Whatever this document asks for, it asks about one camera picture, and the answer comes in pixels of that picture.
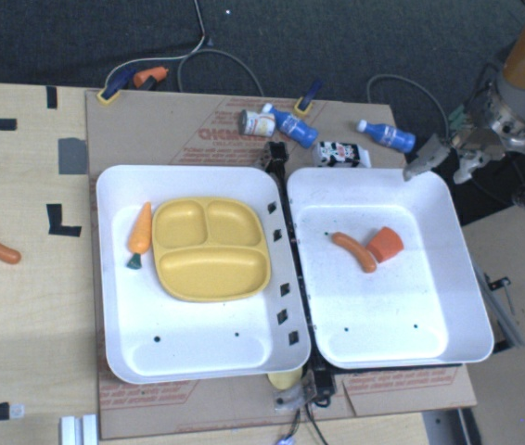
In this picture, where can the blue bottle white cap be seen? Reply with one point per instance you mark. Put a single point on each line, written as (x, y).
(295, 128)
(390, 136)

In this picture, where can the orange carrot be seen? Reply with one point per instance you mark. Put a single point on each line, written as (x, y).
(141, 232)

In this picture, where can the brown cardboard board red print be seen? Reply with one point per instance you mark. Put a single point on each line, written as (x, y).
(151, 132)

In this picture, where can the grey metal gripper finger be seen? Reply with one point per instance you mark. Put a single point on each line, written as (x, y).
(427, 158)
(470, 167)

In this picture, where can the cow print milk carton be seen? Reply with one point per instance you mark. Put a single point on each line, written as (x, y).
(339, 153)

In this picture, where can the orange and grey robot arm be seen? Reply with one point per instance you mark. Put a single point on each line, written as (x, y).
(522, 58)

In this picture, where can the yellow divided plate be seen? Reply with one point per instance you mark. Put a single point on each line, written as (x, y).
(211, 267)

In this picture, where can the white plastic tray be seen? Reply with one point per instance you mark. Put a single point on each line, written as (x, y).
(197, 336)
(374, 308)

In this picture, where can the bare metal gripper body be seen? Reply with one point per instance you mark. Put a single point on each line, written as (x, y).
(499, 135)

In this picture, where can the white can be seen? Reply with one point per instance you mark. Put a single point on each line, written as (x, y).
(258, 124)

